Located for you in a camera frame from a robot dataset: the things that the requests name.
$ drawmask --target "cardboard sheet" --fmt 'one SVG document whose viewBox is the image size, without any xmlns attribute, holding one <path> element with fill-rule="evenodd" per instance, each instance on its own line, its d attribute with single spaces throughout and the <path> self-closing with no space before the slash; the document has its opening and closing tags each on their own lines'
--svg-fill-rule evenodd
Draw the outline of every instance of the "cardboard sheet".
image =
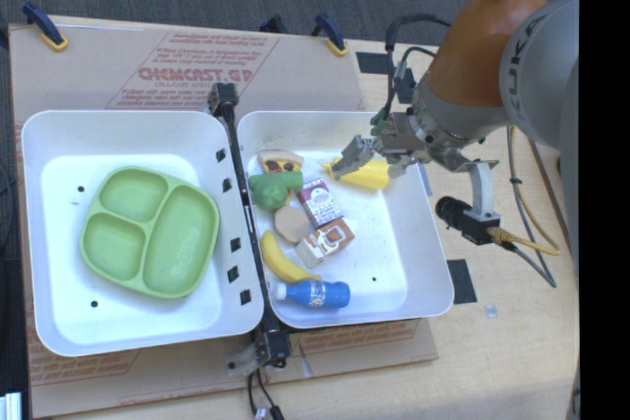
<svg viewBox="0 0 630 420">
<path fill-rule="evenodd" d="M 225 356 L 249 335 L 80 358 L 53 354 L 33 321 L 20 134 L 47 109 L 204 110 L 213 83 L 236 83 L 237 119 L 252 110 L 364 109 L 353 54 L 324 37 L 51 17 L 69 39 L 60 53 L 35 26 L 10 26 L 20 176 L 31 413 L 34 418 L 242 388 Z M 426 320 L 297 332 L 271 381 L 291 381 L 437 358 Z"/>
</svg>

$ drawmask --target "black cable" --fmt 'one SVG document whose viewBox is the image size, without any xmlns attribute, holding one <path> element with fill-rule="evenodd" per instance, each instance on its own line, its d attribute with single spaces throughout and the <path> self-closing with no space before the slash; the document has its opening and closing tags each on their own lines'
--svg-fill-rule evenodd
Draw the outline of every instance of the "black cable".
<svg viewBox="0 0 630 420">
<path fill-rule="evenodd" d="M 412 54 L 414 51 L 419 51 L 420 53 L 428 54 L 429 56 L 435 56 L 435 53 L 430 49 L 426 49 L 422 46 L 412 46 L 405 51 L 405 54 L 403 55 L 403 61 L 406 62 L 407 59 L 410 57 L 410 54 Z"/>
<path fill-rule="evenodd" d="M 516 177 L 516 169 L 514 168 L 514 146 L 512 145 L 511 126 L 507 127 L 507 132 L 508 132 L 508 159 L 510 162 L 510 181 L 512 182 L 512 190 L 514 191 L 514 198 L 516 200 L 516 206 L 517 206 L 517 209 L 519 210 L 519 214 L 521 215 L 521 220 L 523 221 L 523 224 L 525 225 L 525 229 L 528 232 L 530 241 L 535 243 L 536 240 L 534 238 L 534 234 L 532 233 L 532 229 L 530 228 L 530 223 L 525 214 L 525 210 L 523 209 L 523 204 L 521 203 L 521 196 L 519 195 L 519 190 L 517 186 L 517 184 L 519 184 L 520 181 Z M 549 284 L 552 287 L 554 288 L 557 287 L 557 284 L 555 280 L 553 279 L 553 275 L 551 274 L 551 271 L 549 271 L 549 268 L 547 267 L 547 264 L 544 261 L 544 257 L 542 256 L 542 253 L 540 251 L 536 250 L 535 252 L 542 266 L 542 270 L 526 254 L 521 252 L 514 244 L 511 243 L 511 245 L 513 247 L 511 249 L 507 249 L 507 247 L 504 247 L 504 248 L 506 248 L 507 250 L 511 250 L 512 252 L 516 252 L 519 256 L 521 256 L 528 263 L 530 263 L 536 269 L 536 271 L 538 271 L 542 275 L 542 277 L 547 282 L 549 282 Z"/>
<path fill-rule="evenodd" d="M 387 32 L 385 33 L 385 50 L 394 51 L 396 39 L 398 38 L 398 30 L 403 25 L 409 25 L 411 23 L 417 22 L 437 23 L 438 25 L 443 25 L 445 27 L 449 27 L 451 25 L 450 23 L 445 22 L 437 16 L 428 13 L 415 13 L 411 15 L 400 16 L 399 18 L 394 20 L 387 28 Z"/>
<path fill-rule="evenodd" d="M 510 252 L 514 252 L 517 256 L 520 256 L 522 259 L 524 259 L 527 263 L 529 263 L 529 265 L 534 268 L 534 270 L 536 270 L 540 276 L 542 276 L 542 278 L 544 278 L 547 282 L 549 282 L 549 284 L 552 287 L 557 287 L 555 280 L 553 279 L 553 277 L 551 277 L 550 274 L 548 274 L 546 271 L 544 271 L 539 265 L 536 264 L 536 262 L 530 258 L 527 254 L 525 254 L 521 249 L 519 249 L 516 245 L 514 245 L 514 243 L 512 242 L 502 242 L 501 247 L 503 247 L 505 250 L 510 251 Z"/>
<path fill-rule="evenodd" d="M 256 375 L 256 378 L 258 379 L 258 386 L 260 387 L 260 389 L 263 391 L 263 394 L 265 395 L 265 397 L 267 398 L 267 400 L 269 401 L 270 407 L 269 407 L 269 411 L 272 415 L 272 419 L 273 420 L 284 420 L 283 414 L 280 410 L 280 407 L 274 403 L 274 400 L 271 398 L 271 396 L 269 395 L 269 393 L 267 392 L 267 389 L 265 389 L 265 386 L 263 385 L 263 378 L 260 375 L 260 368 L 258 368 L 256 371 L 252 372 L 248 377 L 247 377 L 247 394 L 249 395 L 249 407 L 252 410 L 252 413 L 254 414 L 254 416 L 256 416 L 256 413 L 258 413 L 258 408 L 256 407 L 256 404 L 254 403 L 254 397 L 253 397 L 253 393 L 252 393 L 252 382 L 254 380 L 254 374 Z"/>
<path fill-rule="evenodd" d="M 263 391 L 263 394 L 267 397 L 267 400 L 269 401 L 269 403 L 272 406 L 275 406 L 271 396 L 267 393 L 267 389 L 265 389 L 265 386 L 263 385 L 263 379 L 260 376 L 260 368 L 258 368 L 256 370 L 256 377 L 258 378 L 258 385 L 260 386 L 261 390 Z"/>
<path fill-rule="evenodd" d="M 252 396 L 252 382 L 254 380 L 254 373 L 251 373 L 248 377 L 247 377 L 247 393 L 249 395 L 249 407 L 252 408 L 252 413 L 254 414 L 254 416 L 256 415 L 256 404 L 254 404 L 254 397 Z"/>
<path fill-rule="evenodd" d="M 389 115 L 392 108 L 392 103 L 394 102 L 394 96 L 396 95 L 396 86 L 394 83 L 394 47 L 396 46 L 398 31 L 403 25 L 417 22 L 431 22 L 438 25 L 443 25 L 445 27 L 451 26 L 450 23 L 445 22 L 435 15 L 427 13 L 415 13 L 411 15 L 400 16 L 388 26 L 387 32 L 385 34 L 385 51 L 387 52 L 387 101 L 385 102 L 385 105 L 383 107 L 383 118 L 387 118 L 387 116 Z M 419 49 L 419 46 L 414 47 L 418 48 L 417 50 L 426 52 L 427 54 L 432 54 L 428 49 Z"/>
</svg>

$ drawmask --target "toy pizza slice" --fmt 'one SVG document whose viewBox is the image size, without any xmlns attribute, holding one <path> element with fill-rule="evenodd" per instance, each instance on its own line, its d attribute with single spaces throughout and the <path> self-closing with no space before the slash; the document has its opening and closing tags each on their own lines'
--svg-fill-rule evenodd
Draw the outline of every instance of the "toy pizza slice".
<svg viewBox="0 0 630 420">
<path fill-rule="evenodd" d="M 288 150 L 261 150 L 258 162 L 265 173 L 296 172 L 301 170 L 304 158 Z"/>
</svg>

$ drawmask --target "cable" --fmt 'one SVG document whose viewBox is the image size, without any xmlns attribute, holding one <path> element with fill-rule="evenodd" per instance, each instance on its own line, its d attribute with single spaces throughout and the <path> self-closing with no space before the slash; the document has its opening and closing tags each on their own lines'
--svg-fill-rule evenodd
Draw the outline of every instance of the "cable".
<svg viewBox="0 0 630 420">
<path fill-rule="evenodd" d="M 516 200 L 516 206 L 517 209 L 519 210 L 519 214 L 521 215 L 521 220 L 523 221 L 523 225 L 525 226 L 525 229 L 528 232 L 528 236 L 530 237 L 530 241 L 535 243 L 536 240 L 534 239 L 534 234 L 532 233 L 532 229 L 530 228 L 530 224 L 528 222 L 528 218 L 525 215 L 525 211 L 523 209 L 523 205 L 521 203 L 521 199 L 519 198 L 519 191 L 517 190 L 517 182 L 516 182 L 516 177 L 515 177 L 515 173 L 516 173 L 516 169 L 514 167 L 514 146 L 512 143 L 512 132 L 510 131 L 510 127 L 508 126 L 506 128 L 507 131 L 507 137 L 508 137 L 508 159 L 510 162 L 510 174 L 511 174 L 511 180 L 512 180 L 512 189 L 514 190 L 514 198 Z M 544 258 L 542 257 L 542 253 L 539 250 L 536 250 L 536 255 L 538 257 L 538 260 L 540 261 L 540 265 L 541 268 L 536 265 L 536 263 L 534 263 L 527 255 L 525 255 L 523 252 L 521 252 L 513 243 L 511 242 L 502 242 L 501 247 L 503 247 L 506 250 L 510 250 L 512 252 L 517 253 L 519 256 L 521 256 L 523 259 L 525 259 L 536 271 L 538 271 L 538 273 L 540 273 L 540 275 L 552 286 L 552 287 L 556 287 L 557 284 L 555 282 L 555 280 L 553 279 L 553 276 L 551 275 L 551 271 L 549 271 L 549 268 L 547 267 L 546 262 L 544 261 Z"/>
<path fill-rule="evenodd" d="M 530 240 L 526 240 L 525 238 L 519 238 L 516 235 L 513 235 L 509 231 L 506 231 L 500 227 L 488 227 L 485 230 L 491 237 L 494 243 L 501 244 L 501 242 L 516 242 L 522 245 L 527 245 L 528 247 L 532 247 L 538 251 L 544 252 L 545 254 L 549 254 L 551 256 L 558 256 L 560 254 L 559 251 L 549 249 L 548 247 L 544 247 L 538 243 L 531 242 Z"/>
<path fill-rule="evenodd" d="M 247 394 L 249 396 L 249 407 L 251 408 L 252 413 L 254 414 L 254 416 L 256 418 L 264 418 L 264 415 L 265 415 L 264 409 L 263 408 L 257 408 L 256 404 L 254 403 L 254 397 L 253 397 L 253 393 L 252 393 L 254 374 L 256 375 L 256 378 L 258 380 L 258 386 L 263 391 L 263 394 L 265 395 L 265 397 L 269 401 L 269 404 L 270 404 L 269 411 L 270 411 L 270 413 L 272 415 L 272 419 L 273 420 L 284 420 L 284 417 L 283 417 L 283 414 L 282 414 L 282 412 L 280 410 L 280 407 L 277 404 L 274 403 L 274 400 L 271 398 L 271 396 L 267 392 L 267 389 L 265 389 L 265 386 L 263 385 L 263 379 L 262 379 L 262 377 L 260 375 L 260 368 L 258 368 L 256 371 L 252 372 L 247 377 Z"/>
<path fill-rule="evenodd" d="M 435 53 L 431 51 L 430 49 L 426 49 L 425 47 L 422 47 L 422 46 L 412 46 L 412 47 L 407 48 L 407 50 L 405 51 L 405 54 L 403 55 L 402 61 L 406 62 L 410 54 L 412 54 L 414 51 L 419 51 L 420 53 L 428 54 L 429 56 L 435 56 Z"/>
<path fill-rule="evenodd" d="M 514 125 L 512 125 L 509 128 L 510 128 L 510 142 L 512 144 L 514 144 L 514 136 L 516 134 L 516 127 Z M 538 221 L 537 221 L 536 217 L 534 216 L 534 213 L 532 212 L 530 206 L 525 201 L 525 198 L 523 196 L 523 192 L 521 191 L 521 180 L 517 177 L 516 170 L 513 171 L 513 173 L 512 173 L 512 181 L 511 182 L 512 182 L 512 184 L 514 184 L 514 187 L 518 191 L 519 199 L 521 200 L 521 203 L 523 204 L 523 209 L 525 209 L 525 212 L 529 216 L 530 221 L 532 222 L 534 227 L 538 230 L 538 232 L 542 235 L 542 237 L 547 241 L 547 243 L 549 245 L 551 245 L 551 247 L 553 247 L 554 249 L 558 249 L 558 246 L 556 245 L 555 241 L 548 235 L 548 233 L 538 223 Z"/>
<path fill-rule="evenodd" d="M 267 389 L 265 389 L 265 386 L 263 385 L 263 379 L 262 379 L 262 378 L 261 378 L 261 376 L 260 376 L 260 368 L 258 368 L 258 369 L 256 370 L 256 377 L 258 378 L 258 385 L 259 385 L 259 387 L 261 388 L 261 390 L 263 391 L 263 394 L 265 395 L 265 397 L 267 398 L 267 400 L 269 401 L 269 403 L 270 403 L 272 406 L 275 406 L 275 405 L 274 405 L 274 401 L 271 399 L 271 397 L 270 397 L 270 396 L 269 396 L 269 394 L 267 393 Z"/>
<path fill-rule="evenodd" d="M 403 25 L 417 22 L 431 22 L 438 25 L 443 25 L 444 27 L 451 26 L 449 22 L 445 22 L 437 16 L 427 13 L 415 13 L 411 15 L 400 16 L 388 26 L 387 32 L 385 34 L 385 51 L 387 52 L 387 101 L 385 102 L 385 106 L 383 107 L 381 114 L 378 115 L 378 117 L 380 118 L 385 119 L 387 118 L 387 116 L 389 116 L 390 110 L 392 108 L 392 103 L 394 102 L 394 96 L 396 96 L 396 84 L 394 82 L 394 47 L 396 46 L 398 31 Z M 431 54 L 428 49 L 419 49 L 419 46 L 414 47 L 418 48 L 417 50 L 421 50 L 423 52 Z"/>
<path fill-rule="evenodd" d="M 527 254 L 525 254 L 524 252 L 522 252 L 516 245 L 514 245 L 512 242 L 503 242 L 501 244 L 499 244 L 500 247 L 503 247 L 505 250 L 508 250 L 510 252 L 514 252 L 517 256 L 520 256 L 522 259 L 524 259 L 527 263 L 529 263 L 529 265 L 534 268 L 534 270 L 536 270 L 540 276 L 542 276 L 542 278 L 544 278 L 547 282 L 549 282 L 549 284 L 552 287 L 557 287 L 557 284 L 555 283 L 555 280 L 553 279 L 553 277 L 546 271 L 543 270 L 539 265 L 537 265 L 532 258 L 530 258 Z"/>
</svg>

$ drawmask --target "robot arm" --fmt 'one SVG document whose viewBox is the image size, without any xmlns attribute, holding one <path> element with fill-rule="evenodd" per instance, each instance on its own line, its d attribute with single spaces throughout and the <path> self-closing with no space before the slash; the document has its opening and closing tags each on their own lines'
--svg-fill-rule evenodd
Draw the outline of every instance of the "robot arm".
<svg viewBox="0 0 630 420">
<path fill-rule="evenodd" d="M 388 40 L 386 49 L 392 47 Z M 462 150 L 515 124 L 533 140 L 560 150 L 563 183 L 573 184 L 565 181 L 577 177 L 578 59 L 579 0 L 471 0 L 415 87 L 408 111 L 390 113 L 390 97 L 372 120 L 373 137 L 354 137 L 333 164 L 333 174 L 339 179 L 375 153 L 387 159 L 391 177 L 411 164 L 434 161 L 470 175 L 473 205 L 460 210 L 471 226 L 496 225 L 490 169 L 497 161 L 471 161 Z M 575 176 L 566 173 L 573 170 Z M 567 203 L 575 195 L 571 205 L 577 210 L 577 185 L 565 193 Z M 467 238 L 481 244 L 483 236 Z"/>
</svg>

